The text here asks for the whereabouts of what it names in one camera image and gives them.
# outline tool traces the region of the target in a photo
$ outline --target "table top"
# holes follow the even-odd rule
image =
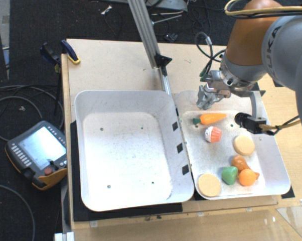
[[[75,39],[67,41],[81,58],[80,64],[74,65],[67,60],[66,55],[62,55],[68,188],[69,194],[72,194],[70,185],[72,165],[69,151],[70,123],[76,119],[75,96],[83,90],[161,90],[162,86],[159,73],[151,68],[141,42]],[[197,90],[201,84],[199,73],[208,62],[208,58],[195,45],[160,43],[159,48],[162,55],[173,59],[167,66],[173,99],[181,91]],[[203,46],[203,49],[209,52],[207,46]],[[213,47],[214,53],[222,49],[225,47]],[[219,63],[214,62],[212,69],[219,69]],[[265,75],[258,84],[260,90],[266,90],[262,101],[272,125],[281,125],[297,115],[294,91],[275,87],[268,75]],[[296,125],[280,131],[275,139],[295,197],[283,199],[280,195],[273,195],[223,201],[191,199],[183,203],[183,213],[99,220],[98,224],[96,223],[98,227],[94,228],[92,226],[95,226],[95,223],[92,225],[92,222],[73,221],[73,199],[72,195],[69,195],[71,228],[75,232],[75,237],[85,237],[86,240],[97,240],[98,237],[98,240],[123,240],[123,238],[139,240],[143,236],[148,240],[155,237],[156,231],[159,236],[167,239],[182,240],[185,235],[189,237],[191,235],[195,240],[202,240],[201,235],[205,234],[207,237],[214,236],[217,240],[227,240],[233,232],[237,239],[235,227],[239,227],[241,223],[243,228],[252,230],[248,234],[242,233],[242,237],[255,239],[266,234],[273,240],[302,240],[299,234],[299,228],[302,228],[302,215],[296,215],[302,208],[302,127]],[[217,227],[217,222],[224,223],[221,229]],[[183,231],[180,230],[179,234],[170,231],[170,228],[175,227]]]

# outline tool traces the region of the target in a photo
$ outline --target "beige disc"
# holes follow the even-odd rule
[[[234,139],[233,148],[238,154],[248,156],[255,150],[255,144],[249,137],[240,135]]]
[[[220,180],[212,174],[202,174],[198,180],[198,188],[205,196],[217,196],[221,190]]]

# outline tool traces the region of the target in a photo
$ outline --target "display screen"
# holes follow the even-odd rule
[[[23,141],[21,148],[29,155],[33,162],[43,170],[66,153],[66,149],[46,127],[42,127]]]

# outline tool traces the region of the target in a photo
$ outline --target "toy carrot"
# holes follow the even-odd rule
[[[204,113],[200,116],[200,118],[193,118],[193,124],[211,124],[211,123],[215,123],[221,119],[223,119],[224,117],[226,117],[227,114],[225,113]]]

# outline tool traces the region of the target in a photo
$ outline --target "robotic arm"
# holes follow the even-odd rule
[[[265,133],[256,104],[253,85],[266,73],[278,84],[294,90],[302,123],[302,7],[282,7],[273,0],[250,0],[243,10],[229,9],[240,0],[230,1],[226,14],[237,18],[219,70],[202,76],[197,106],[209,109],[231,94],[250,97],[252,115],[239,113],[235,121],[248,131]]]

